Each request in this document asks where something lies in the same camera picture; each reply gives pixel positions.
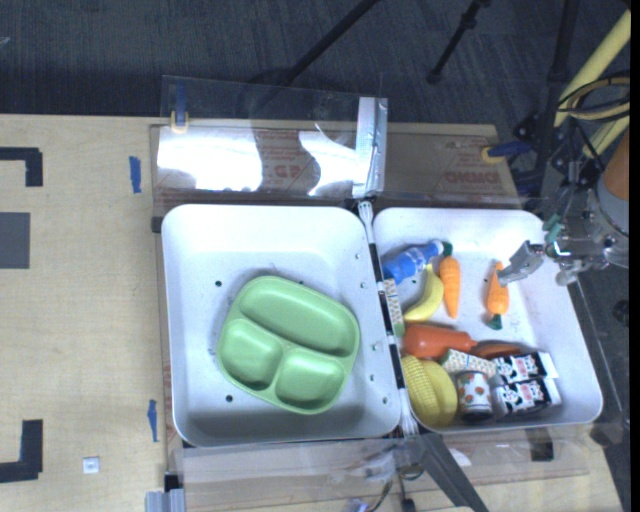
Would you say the green divided plate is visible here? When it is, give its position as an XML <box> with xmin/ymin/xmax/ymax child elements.
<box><xmin>215</xmin><ymin>274</ymin><xmax>362</xmax><ymax>416</ymax></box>

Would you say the orange sausage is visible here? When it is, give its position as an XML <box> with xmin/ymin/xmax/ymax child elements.
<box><xmin>471</xmin><ymin>341</ymin><xmax>524</xmax><ymax>361</ymax></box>

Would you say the yellow corn cob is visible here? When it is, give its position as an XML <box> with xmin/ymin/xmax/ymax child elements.
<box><xmin>400</xmin><ymin>354</ymin><xmax>460</xmax><ymax>429</ymax></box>

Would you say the orange carrot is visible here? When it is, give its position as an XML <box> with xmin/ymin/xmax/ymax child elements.
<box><xmin>485</xmin><ymin>260</ymin><xmax>511</xmax><ymax>332</ymax></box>
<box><xmin>438</xmin><ymin>241</ymin><xmax>462</xmax><ymax>320</ymax></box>

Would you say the white carton with dotted print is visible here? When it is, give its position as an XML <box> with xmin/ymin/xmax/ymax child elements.
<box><xmin>440</xmin><ymin>348</ymin><xmax>498</xmax><ymax>378</ymax></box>
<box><xmin>381</xmin><ymin>278</ymin><xmax>406</xmax><ymax>338</ymax></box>

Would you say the white plastic tray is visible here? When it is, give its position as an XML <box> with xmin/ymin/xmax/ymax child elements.
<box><xmin>160</xmin><ymin>202</ymin><xmax>404</xmax><ymax>448</ymax></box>
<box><xmin>371</xmin><ymin>206</ymin><xmax>604</xmax><ymax>434</ymax></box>

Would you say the yellow banana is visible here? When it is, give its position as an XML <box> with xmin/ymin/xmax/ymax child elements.
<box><xmin>403</xmin><ymin>263</ymin><xmax>446</xmax><ymax>323</ymax></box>

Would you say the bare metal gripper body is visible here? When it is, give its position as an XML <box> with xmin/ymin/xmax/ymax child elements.
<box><xmin>542</xmin><ymin>198</ymin><xmax>631</xmax><ymax>275</ymax></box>

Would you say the white can with flower print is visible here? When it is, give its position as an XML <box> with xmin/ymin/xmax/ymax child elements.
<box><xmin>455</xmin><ymin>370</ymin><xmax>494</xmax><ymax>422</ymax></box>

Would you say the white carton with cow print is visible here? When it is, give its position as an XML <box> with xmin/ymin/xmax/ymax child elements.
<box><xmin>491</xmin><ymin>377</ymin><xmax>563</xmax><ymax>417</ymax></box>
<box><xmin>491</xmin><ymin>350</ymin><xmax>559</xmax><ymax>384</ymax></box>

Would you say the blue bottle with white label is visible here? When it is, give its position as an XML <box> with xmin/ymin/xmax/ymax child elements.
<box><xmin>381</xmin><ymin>239</ymin><xmax>446</xmax><ymax>285</ymax></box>

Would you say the orange squeeze bottle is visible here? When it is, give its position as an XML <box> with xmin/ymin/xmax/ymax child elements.
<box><xmin>402</xmin><ymin>323</ymin><xmax>479</xmax><ymax>361</ymax></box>

